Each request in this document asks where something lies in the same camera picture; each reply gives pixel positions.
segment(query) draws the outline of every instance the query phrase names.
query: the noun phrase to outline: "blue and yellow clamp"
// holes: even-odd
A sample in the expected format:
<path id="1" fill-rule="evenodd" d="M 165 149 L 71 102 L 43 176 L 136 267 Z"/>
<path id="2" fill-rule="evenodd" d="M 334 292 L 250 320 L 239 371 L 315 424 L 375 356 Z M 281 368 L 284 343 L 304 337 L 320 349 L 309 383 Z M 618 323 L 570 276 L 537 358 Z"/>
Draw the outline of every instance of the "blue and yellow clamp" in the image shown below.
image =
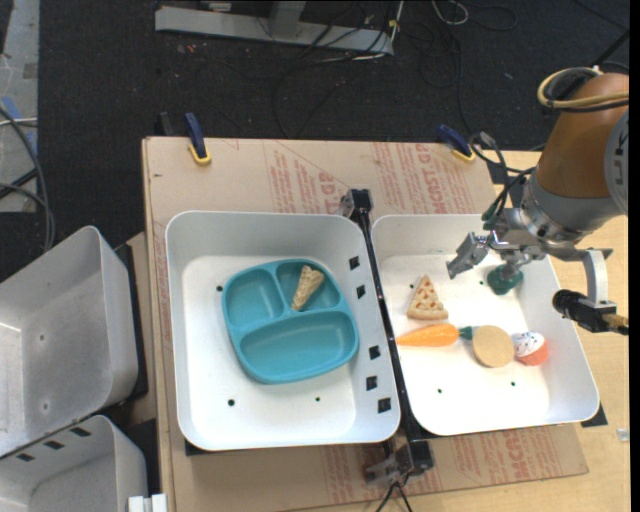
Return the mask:
<path id="1" fill-rule="evenodd" d="M 202 128 L 200 128 L 200 123 L 196 116 L 191 112 L 187 112 L 184 115 L 184 122 L 191 138 L 191 144 L 189 145 L 191 156 L 193 156 L 198 165 L 209 165 L 211 163 L 211 154 L 204 144 Z"/>
<path id="2" fill-rule="evenodd" d="M 476 156 L 464 137 L 447 125 L 441 124 L 436 128 L 436 140 L 451 146 L 452 153 L 465 162 L 472 162 Z"/>

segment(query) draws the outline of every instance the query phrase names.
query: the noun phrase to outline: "teal compartment tray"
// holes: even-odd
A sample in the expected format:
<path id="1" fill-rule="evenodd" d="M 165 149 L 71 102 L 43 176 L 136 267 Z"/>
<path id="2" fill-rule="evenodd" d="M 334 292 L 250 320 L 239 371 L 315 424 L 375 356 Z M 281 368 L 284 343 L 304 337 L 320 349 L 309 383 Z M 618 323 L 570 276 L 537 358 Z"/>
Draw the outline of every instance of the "teal compartment tray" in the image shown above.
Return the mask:
<path id="1" fill-rule="evenodd" d="M 291 302 L 304 265 L 325 279 L 295 311 Z M 222 310 L 238 360 L 259 382 L 316 377 L 347 363 L 358 350 L 358 329 L 340 287 L 311 260 L 278 260 L 238 272 L 224 286 Z"/>

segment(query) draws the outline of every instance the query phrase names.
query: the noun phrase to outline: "white bin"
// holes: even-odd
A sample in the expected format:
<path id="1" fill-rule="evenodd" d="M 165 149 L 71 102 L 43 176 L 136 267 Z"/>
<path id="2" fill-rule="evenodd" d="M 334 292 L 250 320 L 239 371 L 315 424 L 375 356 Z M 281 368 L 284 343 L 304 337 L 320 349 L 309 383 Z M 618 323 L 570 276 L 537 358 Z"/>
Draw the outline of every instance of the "white bin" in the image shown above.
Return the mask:
<path id="1" fill-rule="evenodd" d="M 364 237 L 353 222 L 337 215 L 184 212 L 167 226 L 166 243 L 178 421 L 189 442 L 213 451 L 378 442 L 395 433 L 400 410 L 391 358 Z M 306 258 L 331 272 L 360 345 L 329 373 L 262 384 L 238 362 L 221 290 L 241 270 L 286 258 Z"/>
<path id="2" fill-rule="evenodd" d="M 0 456 L 129 396 L 129 277 L 94 227 L 0 283 Z"/>
<path id="3" fill-rule="evenodd" d="M 425 325 L 406 311 L 410 285 L 428 274 L 448 322 L 459 328 L 496 325 L 510 334 L 540 332 L 549 359 L 535 367 L 514 360 L 487 368 L 462 339 L 438 348 L 398 346 L 416 420 L 434 434 L 455 435 L 593 417 L 598 391 L 573 322 L 553 309 L 559 284 L 549 258 L 523 266 L 523 281 L 506 295 L 486 284 L 487 274 L 503 263 L 493 252 L 451 280 L 446 263 L 471 231 L 483 232 L 480 216 L 394 215 L 374 223 L 373 246 L 395 336 Z"/>
<path id="4" fill-rule="evenodd" d="M 0 459 L 0 512 L 124 512 L 147 494 L 142 452 L 104 416 Z"/>

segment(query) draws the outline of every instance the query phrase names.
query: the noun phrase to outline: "round tan disc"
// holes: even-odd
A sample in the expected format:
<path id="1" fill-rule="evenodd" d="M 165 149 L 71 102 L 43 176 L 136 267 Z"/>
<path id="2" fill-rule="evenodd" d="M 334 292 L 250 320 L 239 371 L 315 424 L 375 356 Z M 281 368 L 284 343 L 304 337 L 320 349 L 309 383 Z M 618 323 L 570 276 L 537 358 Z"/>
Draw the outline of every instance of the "round tan disc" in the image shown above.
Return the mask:
<path id="1" fill-rule="evenodd" d="M 515 355 L 511 337 L 500 327 L 483 325 L 473 333 L 473 353 L 478 361 L 491 368 L 509 364 Z"/>

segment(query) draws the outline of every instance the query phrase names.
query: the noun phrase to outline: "cardboard sheet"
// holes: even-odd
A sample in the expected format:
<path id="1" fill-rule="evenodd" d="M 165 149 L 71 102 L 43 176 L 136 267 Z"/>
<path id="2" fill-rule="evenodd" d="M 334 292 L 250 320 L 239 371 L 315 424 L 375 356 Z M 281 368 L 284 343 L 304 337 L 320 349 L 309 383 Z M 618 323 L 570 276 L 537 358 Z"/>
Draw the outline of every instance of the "cardboard sheet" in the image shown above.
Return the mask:
<path id="1" fill-rule="evenodd" d="M 483 162 L 441 144 L 207 139 L 198 167 L 186 138 L 143 143 L 161 480 L 170 508 L 275 512 L 379 500 L 367 484 L 379 445 L 334 445 L 187 454 L 176 419 L 165 228 L 186 210 L 334 213 L 350 188 L 367 188 L 373 214 L 481 213 L 495 192 Z M 398 433 L 396 444 L 403 442 Z M 435 467 L 409 480 L 408 495 L 577 475 L 588 471 L 572 425 L 436 438 Z"/>

